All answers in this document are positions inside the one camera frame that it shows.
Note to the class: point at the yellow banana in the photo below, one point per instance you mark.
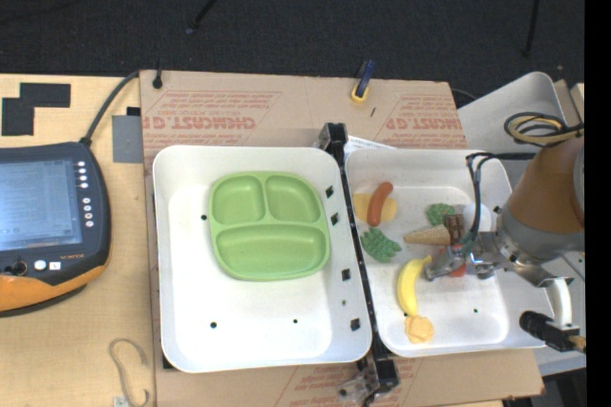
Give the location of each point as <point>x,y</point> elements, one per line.
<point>408,285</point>

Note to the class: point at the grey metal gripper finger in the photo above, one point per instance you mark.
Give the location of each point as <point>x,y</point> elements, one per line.
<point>441,272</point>
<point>451,256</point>

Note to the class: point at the black cylinder on white bracket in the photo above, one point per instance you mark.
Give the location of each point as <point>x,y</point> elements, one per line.
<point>549,331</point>

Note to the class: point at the white egg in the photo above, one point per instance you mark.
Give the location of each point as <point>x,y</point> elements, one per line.
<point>479,216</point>

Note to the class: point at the green divided plate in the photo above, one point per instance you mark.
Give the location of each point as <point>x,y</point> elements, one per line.
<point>269,247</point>

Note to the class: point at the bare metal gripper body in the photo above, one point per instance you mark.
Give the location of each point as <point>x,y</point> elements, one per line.
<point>501,254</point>

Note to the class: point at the white paper sheet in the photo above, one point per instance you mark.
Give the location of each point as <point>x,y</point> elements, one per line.
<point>370,143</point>

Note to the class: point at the red sausage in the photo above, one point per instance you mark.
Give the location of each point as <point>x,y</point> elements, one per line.
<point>379,204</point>

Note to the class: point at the brown cardboard board red print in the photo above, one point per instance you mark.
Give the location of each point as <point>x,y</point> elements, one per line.
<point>267,109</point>

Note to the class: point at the orange yellow biscuit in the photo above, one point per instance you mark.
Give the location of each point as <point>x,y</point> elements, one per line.
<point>419,329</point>

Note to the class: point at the tan ice cream cone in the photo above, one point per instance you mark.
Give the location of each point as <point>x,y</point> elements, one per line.
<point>429,235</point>

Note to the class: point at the green broccoli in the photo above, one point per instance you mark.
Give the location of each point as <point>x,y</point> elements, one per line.
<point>439,214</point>

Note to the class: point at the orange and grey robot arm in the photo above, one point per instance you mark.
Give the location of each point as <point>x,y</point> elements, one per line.
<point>544,195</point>

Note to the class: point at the yellow bread bun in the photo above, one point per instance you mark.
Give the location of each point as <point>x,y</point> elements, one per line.
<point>390,208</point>

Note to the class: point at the thin black and white rod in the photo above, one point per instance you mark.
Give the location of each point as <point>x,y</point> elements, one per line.
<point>355,228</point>

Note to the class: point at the brown chocolate bar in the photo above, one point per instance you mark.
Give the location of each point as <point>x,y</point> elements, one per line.
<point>454,226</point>

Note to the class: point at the red round toy food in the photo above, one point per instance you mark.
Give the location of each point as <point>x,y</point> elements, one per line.
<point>458,271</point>

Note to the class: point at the white plastic tray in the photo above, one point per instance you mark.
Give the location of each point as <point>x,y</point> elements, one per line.
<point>258,319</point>
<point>458,324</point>

